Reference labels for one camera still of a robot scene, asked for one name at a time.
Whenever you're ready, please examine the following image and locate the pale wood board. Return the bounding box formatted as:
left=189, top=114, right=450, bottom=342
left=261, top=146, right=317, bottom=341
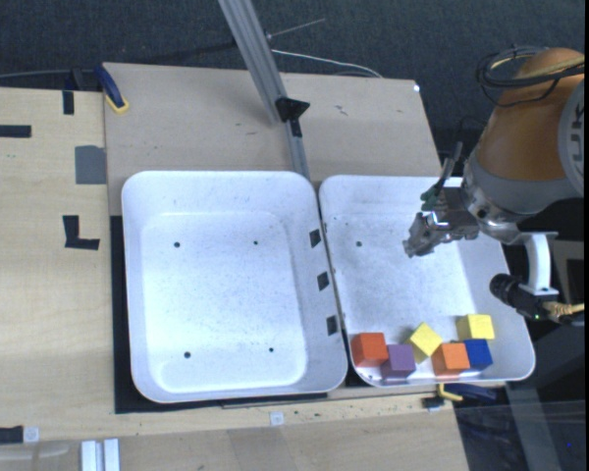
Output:
left=101, top=61, right=509, bottom=412

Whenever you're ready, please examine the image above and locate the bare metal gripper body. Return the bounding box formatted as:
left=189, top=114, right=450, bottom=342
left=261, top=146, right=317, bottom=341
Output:
left=427, top=185, right=527, bottom=246

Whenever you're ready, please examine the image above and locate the white plastic tray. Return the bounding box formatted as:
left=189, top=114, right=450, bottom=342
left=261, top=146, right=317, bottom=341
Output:
left=121, top=170, right=349, bottom=405
left=318, top=174, right=537, bottom=389

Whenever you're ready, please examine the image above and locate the black cylinder on white bracket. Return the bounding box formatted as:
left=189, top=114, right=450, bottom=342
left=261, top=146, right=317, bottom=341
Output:
left=489, top=231, right=562, bottom=321

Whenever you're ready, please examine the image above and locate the blue cube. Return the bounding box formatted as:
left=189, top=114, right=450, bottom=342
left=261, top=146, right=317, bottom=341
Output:
left=462, top=338, right=495, bottom=372

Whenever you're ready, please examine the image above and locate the orange cube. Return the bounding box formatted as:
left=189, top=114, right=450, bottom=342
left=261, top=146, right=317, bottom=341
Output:
left=349, top=332, right=391, bottom=369
left=430, top=341, right=472, bottom=380

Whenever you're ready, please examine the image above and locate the yellow cube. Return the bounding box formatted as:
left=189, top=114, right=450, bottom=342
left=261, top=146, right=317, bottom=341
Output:
left=455, top=313, right=497, bottom=342
left=404, top=321, right=445, bottom=364

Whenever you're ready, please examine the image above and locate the purple cube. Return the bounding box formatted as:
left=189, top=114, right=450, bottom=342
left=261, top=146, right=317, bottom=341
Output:
left=379, top=343, right=418, bottom=385

